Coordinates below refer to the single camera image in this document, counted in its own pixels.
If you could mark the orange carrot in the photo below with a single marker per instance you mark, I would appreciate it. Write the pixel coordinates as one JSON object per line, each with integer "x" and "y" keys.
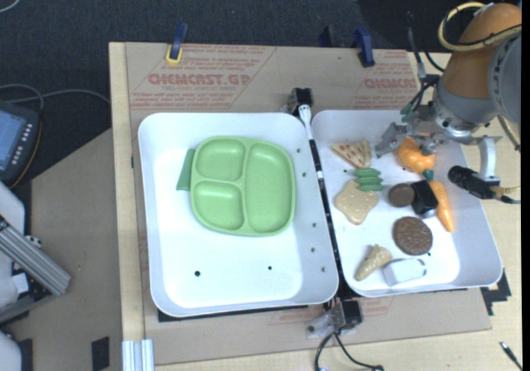
{"x": 443, "y": 203}

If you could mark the green pea pod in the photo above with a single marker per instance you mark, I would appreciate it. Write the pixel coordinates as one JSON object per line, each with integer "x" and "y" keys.
{"x": 368, "y": 179}

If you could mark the black cylinder on white bracket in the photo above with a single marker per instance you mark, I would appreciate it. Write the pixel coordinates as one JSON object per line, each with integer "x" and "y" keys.
{"x": 470, "y": 181}

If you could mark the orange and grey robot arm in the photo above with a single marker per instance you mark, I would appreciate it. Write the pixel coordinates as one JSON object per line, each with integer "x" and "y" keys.
{"x": 468, "y": 67}

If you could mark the white plastic tray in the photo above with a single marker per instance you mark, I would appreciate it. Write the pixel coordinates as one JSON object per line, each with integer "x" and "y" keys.
{"x": 232, "y": 274}
{"x": 468, "y": 253}

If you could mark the black cube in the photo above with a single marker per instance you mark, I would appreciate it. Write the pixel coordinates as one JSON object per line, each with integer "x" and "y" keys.
{"x": 424, "y": 197}

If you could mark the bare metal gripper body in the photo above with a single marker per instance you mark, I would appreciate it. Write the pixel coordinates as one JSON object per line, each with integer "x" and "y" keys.
{"x": 453, "y": 130}

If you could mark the brown round biscuit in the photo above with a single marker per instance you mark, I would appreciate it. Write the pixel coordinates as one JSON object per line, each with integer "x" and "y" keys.
{"x": 412, "y": 236}

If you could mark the beige corn cob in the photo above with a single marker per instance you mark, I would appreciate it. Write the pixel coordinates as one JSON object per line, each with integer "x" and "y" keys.
{"x": 372, "y": 261}

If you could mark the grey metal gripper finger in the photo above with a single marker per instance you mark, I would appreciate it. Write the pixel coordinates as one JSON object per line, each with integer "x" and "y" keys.
{"x": 389, "y": 139}
{"x": 432, "y": 142}

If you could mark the small brown round can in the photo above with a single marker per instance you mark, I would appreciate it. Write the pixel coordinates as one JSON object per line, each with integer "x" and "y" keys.
{"x": 401, "y": 195}

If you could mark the brown cardboard board red print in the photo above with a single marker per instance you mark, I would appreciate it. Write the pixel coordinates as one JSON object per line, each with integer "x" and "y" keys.
{"x": 232, "y": 79}

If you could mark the yellow pizza slice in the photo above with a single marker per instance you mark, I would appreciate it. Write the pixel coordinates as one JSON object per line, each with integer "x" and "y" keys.
{"x": 352, "y": 153}

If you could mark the green divided plate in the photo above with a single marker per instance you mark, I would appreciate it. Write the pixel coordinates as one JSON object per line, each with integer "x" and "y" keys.
{"x": 265, "y": 191}

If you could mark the thin black and white rod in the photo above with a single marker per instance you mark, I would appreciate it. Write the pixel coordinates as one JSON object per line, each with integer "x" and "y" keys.
{"x": 324, "y": 191}

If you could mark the white carton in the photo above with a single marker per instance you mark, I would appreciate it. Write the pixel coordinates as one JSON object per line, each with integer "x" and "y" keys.
{"x": 403, "y": 272}

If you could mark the beige bread slice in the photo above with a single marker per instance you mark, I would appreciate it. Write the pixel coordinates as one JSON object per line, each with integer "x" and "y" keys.
{"x": 356, "y": 201}

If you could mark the orange pumpkin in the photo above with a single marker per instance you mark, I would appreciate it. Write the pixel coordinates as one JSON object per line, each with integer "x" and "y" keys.
{"x": 414, "y": 160}

